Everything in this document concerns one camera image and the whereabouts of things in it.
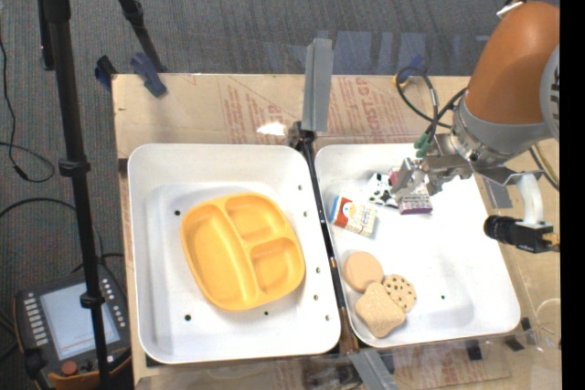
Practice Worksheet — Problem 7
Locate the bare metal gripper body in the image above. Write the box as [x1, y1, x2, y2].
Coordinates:
[419, 132, 486, 195]

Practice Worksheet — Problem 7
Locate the small colourful striped carton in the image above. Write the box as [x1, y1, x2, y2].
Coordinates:
[396, 190, 434, 216]

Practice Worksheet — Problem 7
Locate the black and white carton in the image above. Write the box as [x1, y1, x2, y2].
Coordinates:
[367, 171, 399, 209]

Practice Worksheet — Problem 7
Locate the red and white carton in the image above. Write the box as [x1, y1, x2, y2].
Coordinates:
[327, 195, 379, 239]

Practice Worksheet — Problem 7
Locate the white plastic tray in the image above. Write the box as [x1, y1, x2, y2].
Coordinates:
[126, 142, 343, 365]
[314, 142, 523, 349]

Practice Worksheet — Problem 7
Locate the round tan biscuit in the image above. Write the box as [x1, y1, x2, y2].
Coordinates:
[342, 250, 385, 294]

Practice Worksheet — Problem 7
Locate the chocolate chip cookie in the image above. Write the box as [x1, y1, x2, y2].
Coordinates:
[381, 273, 418, 314]

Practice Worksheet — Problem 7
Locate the tan bread slice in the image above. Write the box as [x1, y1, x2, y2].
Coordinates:
[354, 281, 407, 340]

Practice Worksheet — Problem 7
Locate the yellow divided plate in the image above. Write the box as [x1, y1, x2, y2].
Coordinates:
[179, 192, 307, 312]

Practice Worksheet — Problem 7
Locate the brown cardboard board red print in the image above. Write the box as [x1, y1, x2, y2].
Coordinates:
[112, 72, 561, 390]

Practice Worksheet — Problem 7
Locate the black tripod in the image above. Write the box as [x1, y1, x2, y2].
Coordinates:
[30, 0, 166, 390]

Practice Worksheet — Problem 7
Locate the black cylinder on white bracket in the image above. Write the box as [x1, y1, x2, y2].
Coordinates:
[483, 171, 560, 255]

